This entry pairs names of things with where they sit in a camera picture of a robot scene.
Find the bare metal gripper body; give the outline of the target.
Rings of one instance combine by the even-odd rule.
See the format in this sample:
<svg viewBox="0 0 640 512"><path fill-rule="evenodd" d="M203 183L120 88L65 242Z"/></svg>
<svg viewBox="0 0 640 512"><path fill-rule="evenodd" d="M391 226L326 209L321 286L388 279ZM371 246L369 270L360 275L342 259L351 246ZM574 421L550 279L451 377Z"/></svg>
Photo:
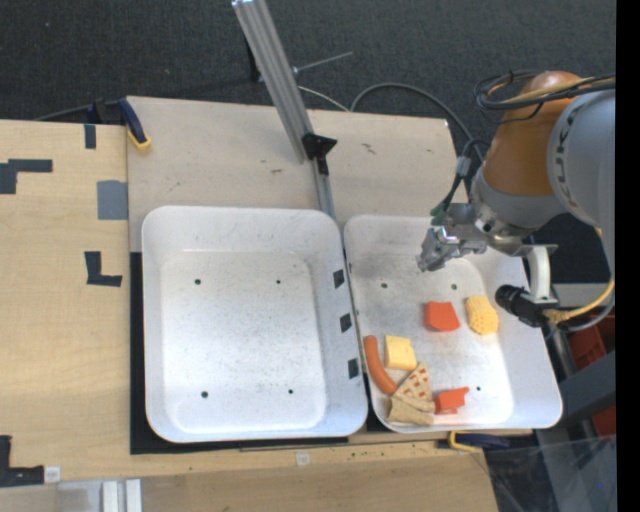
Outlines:
<svg viewBox="0 0 640 512"><path fill-rule="evenodd" d="M459 238L462 256L483 254L488 248L514 256L530 233L530 229L507 222L483 203L454 203L442 219L438 239Z"/></svg>

